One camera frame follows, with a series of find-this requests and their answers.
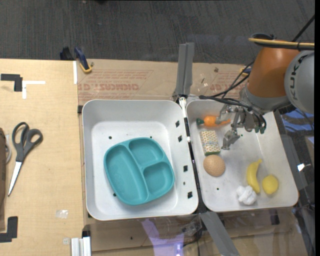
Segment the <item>dark gray floor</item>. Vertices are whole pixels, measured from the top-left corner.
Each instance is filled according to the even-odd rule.
[[[174,61],[195,42],[194,62],[247,64],[253,33],[291,41],[315,0],[1,0],[0,58],[59,60],[68,46],[88,59]],[[315,23],[299,38],[314,42]]]

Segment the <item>black scissors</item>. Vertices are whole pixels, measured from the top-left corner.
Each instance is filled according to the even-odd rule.
[[[16,142],[16,133],[17,130],[24,126],[22,132],[21,132],[21,138],[20,142]],[[33,136],[38,136],[38,138],[32,142]],[[43,135],[40,130],[38,129],[29,129],[29,125],[26,122],[21,122],[14,127],[13,132],[12,132],[12,142],[13,145],[16,149],[16,158],[15,158],[15,167],[13,170],[11,182],[10,182],[10,187],[9,187],[9,192],[8,196],[10,196],[12,189],[14,188],[14,185],[16,183],[20,168],[22,163],[24,162],[27,154],[39,143],[42,142],[43,140]]]

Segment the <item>banana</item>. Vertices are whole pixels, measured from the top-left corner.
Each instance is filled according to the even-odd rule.
[[[246,169],[246,181],[257,194],[260,193],[260,186],[257,180],[257,171],[261,162],[262,160],[258,159],[257,161],[250,163]]]

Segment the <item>teal plate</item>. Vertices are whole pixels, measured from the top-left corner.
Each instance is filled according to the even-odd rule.
[[[104,154],[103,164],[114,193],[127,205],[141,205],[160,198],[175,183],[164,150],[148,137],[112,146]]]

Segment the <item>orange toy carrot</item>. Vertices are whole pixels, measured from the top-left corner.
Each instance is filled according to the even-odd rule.
[[[217,118],[216,116],[207,115],[203,120],[200,118],[197,118],[196,124],[197,125],[204,124],[205,126],[208,126],[208,127],[214,127],[214,126],[225,125],[230,123],[230,119],[228,119],[226,121],[222,121],[220,124],[216,124],[216,118]]]

